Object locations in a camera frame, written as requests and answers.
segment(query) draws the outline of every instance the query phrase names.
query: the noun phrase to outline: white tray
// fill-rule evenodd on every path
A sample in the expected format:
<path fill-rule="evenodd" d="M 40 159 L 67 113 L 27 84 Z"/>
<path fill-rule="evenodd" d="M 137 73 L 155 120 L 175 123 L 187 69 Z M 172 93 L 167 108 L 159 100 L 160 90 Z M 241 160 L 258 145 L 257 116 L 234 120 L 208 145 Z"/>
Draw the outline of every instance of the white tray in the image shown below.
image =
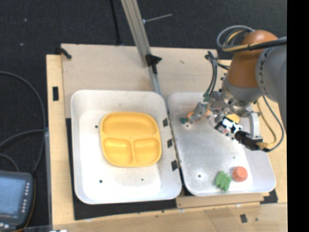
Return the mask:
<path fill-rule="evenodd" d="M 193 111 L 202 100 L 202 93 L 174 93 L 168 99 L 176 149 L 182 168 L 184 184 L 196 196 L 269 192 L 276 185 L 267 153 L 251 151 L 223 135 L 205 116 L 186 127 L 181 118 Z M 249 132 L 247 118 L 241 118 L 242 130 Z M 232 175 L 232 169 L 243 166 L 248 171 L 244 182 L 231 181 L 229 191 L 215 185 L 220 171 Z"/>
<path fill-rule="evenodd" d="M 152 116 L 162 143 L 160 160 L 148 167 L 115 167 L 103 155 L 99 125 L 111 112 L 141 112 Z M 128 203 L 176 198 L 182 189 L 166 104 L 161 96 L 145 91 L 80 90 L 71 99 L 75 192 L 88 204 Z"/>

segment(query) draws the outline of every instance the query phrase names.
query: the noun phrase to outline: metal pole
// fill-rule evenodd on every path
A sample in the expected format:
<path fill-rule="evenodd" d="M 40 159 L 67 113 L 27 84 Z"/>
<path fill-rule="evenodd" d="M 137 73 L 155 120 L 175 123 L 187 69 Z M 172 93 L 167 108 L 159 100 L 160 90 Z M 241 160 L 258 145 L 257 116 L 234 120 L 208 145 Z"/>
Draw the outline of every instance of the metal pole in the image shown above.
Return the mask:
<path fill-rule="evenodd" d="M 148 66 L 146 61 L 146 56 L 151 54 L 146 30 L 142 17 L 140 15 L 139 6 L 136 0 L 121 0 L 122 6 L 124 8 L 127 21 L 130 26 L 130 30 L 138 49 L 140 59 L 143 66 Z M 150 78 L 153 84 L 153 89 L 156 93 L 161 94 L 161 89 L 158 81 L 157 74 L 153 73 L 152 68 L 149 68 Z"/>

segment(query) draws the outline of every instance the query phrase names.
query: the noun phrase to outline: wooden table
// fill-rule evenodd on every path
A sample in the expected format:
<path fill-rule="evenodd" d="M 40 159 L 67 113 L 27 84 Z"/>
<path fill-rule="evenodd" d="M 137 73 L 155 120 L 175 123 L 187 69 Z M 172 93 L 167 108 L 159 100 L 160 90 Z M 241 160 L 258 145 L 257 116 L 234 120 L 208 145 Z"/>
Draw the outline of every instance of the wooden table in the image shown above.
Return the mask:
<path fill-rule="evenodd" d="M 277 221 L 280 221 L 281 229 L 286 226 L 286 221 L 277 217 L 279 213 L 282 215 L 287 212 L 286 139 L 279 148 L 269 153 L 269 158 L 277 179 L 276 193 L 279 198 L 278 204 L 268 204 L 267 208 L 266 205 L 259 204 L 268 193 L 251 193 L 233 196 L 220 195 L 202 198 L 180 195 L 176 199 L 177 209 L 98 217 L 88 220 L 74 220 L 65 121 L 66 117 L 70 117 L 68 106 L 70 96 L 74 92 L 74 88 L 72 87 L 78 87 L 79 89 L 99 88 L 118 90 L 151 90 L 152 88 L 148 79 L 148 70 L 140 66 L 140 59 L 135 47 L 75 44 L 63 44 L 62 47 L 73 56 L 73 61 L 60 55 L 47 55 L 46 57 L 51 206 L 52 224 L 55 228 L 61 229 L 64 228 L 62 226 L 63 224 L 70 224 L 66 225 L 66 227 L 72 228 L 73 226 L 76 230 L 80 229 L 80 231 L 82 228 L 87 228 L 87 231 L 97 231 L 97 226 L 101 228 L 104 226 L 104 231 L 111 231 L 108 230 L 109 226 L 107 225 L 109 224 L 115 227 L 116 224 L 119 224 L 119 220 L 121 220 L 121 224 L 128 224 L 132 227 L 132 231 L 134 231 L 134 228 L 145 229 L 145 224 L 142 221 L 148 221 L 150 225 L 153 225 L 152 227 L 150 225 L 147 227 L 147 230 L 151 231 L 154 228 L 159 229 L 160 226 L 161 228 L 171 226 L 171 223 L 177 220 L 183 224 L 178 228 L 177 231 L 179 231 L 186 227 L 199 229 L 201 228 L 201 222 L 203 221 L 202 224 L 204 224 L 207 218 L 212 221 L 212 225 L 215 225 L 214 228 L 216 228 L 216 230 L 208 231 L 224 231 L 224 228 L 218 228 L 218 225 L 222 224 L 223 220 L 230 219 L 232 223 L 242 224 L 239 219 L 235 218 L 235 214 L 243 211 L 242 209 L 251 209 L 253 216 L 257 216 L 257 214 L 263 215 L 265 219 L 267 218 L 265 223 L 271 219 L 274 224 L 278 224 Z M 207 50 L 154 47 L 152 51 L 154 55 L 163 58 L 158 64 L 158 71 L 164 98 L 176 91 L 203 92 L 208 86 L 211 78 L 211 68 L 207 66 L 209 63 L 204 59 Z M 103 71 L 102 75 L 98 75 L 100 72 L 98 66 Z M 122 78 L 122 74 L 124 73 L 126 74 L 125 79 Z M 219 70 L 219 75 L 223 76 L 223 74 L 223 71 Z M 58 89 L 58 99 L 56 101 L 53 96 L 55 87 Z M 270 103 L 275 113 L 279 114 L 278 106 L 273 102 Z M 280 128 L 276 125 L 274 118 L 266 109 L 265 105 L 262 105 L 262 108 L 270 124 L 274 125 L 275 131 L 277 133 L 280 132 Z M 262 122 L 261 132 L 266 142 L 272 140 L 265 124 Z M 214 207 L 218 208 L 218 212 L 213 211 Z M 271 213 L 272 209 L 277 209 L 277 213 Z M 121 230 L 121 226 L 115 228 L 113 231 L 118 230 Z"/>

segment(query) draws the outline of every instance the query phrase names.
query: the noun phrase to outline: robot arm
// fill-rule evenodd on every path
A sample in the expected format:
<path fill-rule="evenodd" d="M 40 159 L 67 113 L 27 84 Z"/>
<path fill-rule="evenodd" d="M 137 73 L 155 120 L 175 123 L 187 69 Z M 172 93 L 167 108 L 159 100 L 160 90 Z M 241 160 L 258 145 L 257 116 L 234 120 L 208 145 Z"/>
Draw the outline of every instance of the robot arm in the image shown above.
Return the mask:
<path fill-rule="evenodd" d="M 232 32 L 229 38 L 238 32 Z M 249 117 L 251 132 L 237 131 L 235 138 L 250 149 L 261 149 L 262 138 L 257 119 L 259 114 L 254 114 L 248 108 L 261 96 L 277 102 L 286 131 L 286 37 L 278 39 L 264 30 L 246 33 L 240 46 L 227 47 L 236 53 L 223 80 L 222 89 L 212 92 L 206 103 L 199 102 L 189 120 L 192 123 L 209 110 L 216 114 L 217 123 L 228 114 Z"/>

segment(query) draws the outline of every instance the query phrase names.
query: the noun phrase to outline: orange divided plate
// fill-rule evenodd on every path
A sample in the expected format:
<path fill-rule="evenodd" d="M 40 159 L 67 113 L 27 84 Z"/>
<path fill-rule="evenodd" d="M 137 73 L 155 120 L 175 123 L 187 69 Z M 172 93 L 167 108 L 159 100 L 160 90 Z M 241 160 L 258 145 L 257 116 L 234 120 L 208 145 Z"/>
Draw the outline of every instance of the orange divided plate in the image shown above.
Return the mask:
<path fill-rule="evenodd" d="M 161 138 L 154 118 L 144 113 L 107 114 L 100 125 L 105 159 L 118 167 L 145 167 L 159 161 Z"/>

